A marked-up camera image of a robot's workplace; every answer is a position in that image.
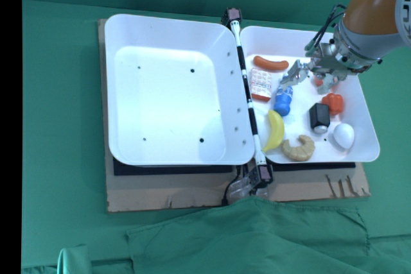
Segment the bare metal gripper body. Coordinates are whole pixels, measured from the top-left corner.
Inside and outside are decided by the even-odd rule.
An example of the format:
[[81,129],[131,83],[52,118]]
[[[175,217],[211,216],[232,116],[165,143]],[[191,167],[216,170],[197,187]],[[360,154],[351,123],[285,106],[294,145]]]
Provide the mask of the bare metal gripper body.
[[344,80],[348,75],[356,75],[371,67],[371,60],[358,56],[350,47],[335,40],[307,45],[307,57],[311,58],[308,69],[324,79]]

